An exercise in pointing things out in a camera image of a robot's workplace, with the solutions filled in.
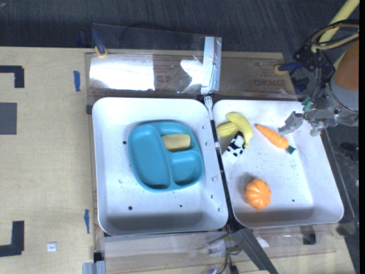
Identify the black and white cow-print carton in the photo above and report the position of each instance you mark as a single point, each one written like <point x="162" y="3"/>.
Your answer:
<point x="235" y="148"/>

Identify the blue divided plate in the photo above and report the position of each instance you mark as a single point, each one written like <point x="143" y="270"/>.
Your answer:
<point x="148" y="158"/>

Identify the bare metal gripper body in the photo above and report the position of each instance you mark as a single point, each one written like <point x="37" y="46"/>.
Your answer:
<point x="339" y="116"/>

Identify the yellow banana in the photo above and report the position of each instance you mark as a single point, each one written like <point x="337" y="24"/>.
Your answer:
<point x="243" y="123"/>

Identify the orange carrot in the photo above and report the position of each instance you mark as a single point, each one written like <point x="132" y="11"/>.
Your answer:
<point x="272" y="137"/>

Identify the orange toy pumpkin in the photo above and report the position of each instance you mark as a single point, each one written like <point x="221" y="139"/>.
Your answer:
<point x="258" y="194"/>

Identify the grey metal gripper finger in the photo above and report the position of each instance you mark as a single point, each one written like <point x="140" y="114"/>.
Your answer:
<point x="317" y="129"/>
<point x="291" y="123"/>

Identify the yellow toy bread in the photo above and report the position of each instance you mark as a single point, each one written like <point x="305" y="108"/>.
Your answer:
<point x="176" y="142"/>

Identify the yellow toy corn cob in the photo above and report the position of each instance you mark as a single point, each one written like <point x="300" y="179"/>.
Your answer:
<point x="225" y="129"/>

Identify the white plastic tray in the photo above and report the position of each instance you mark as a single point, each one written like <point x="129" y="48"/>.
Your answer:
<point x="285" y="175"/>
<point x="114" y="158"/>

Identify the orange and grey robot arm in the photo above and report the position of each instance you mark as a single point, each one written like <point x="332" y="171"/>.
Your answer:
<point x="347" y="70"/>

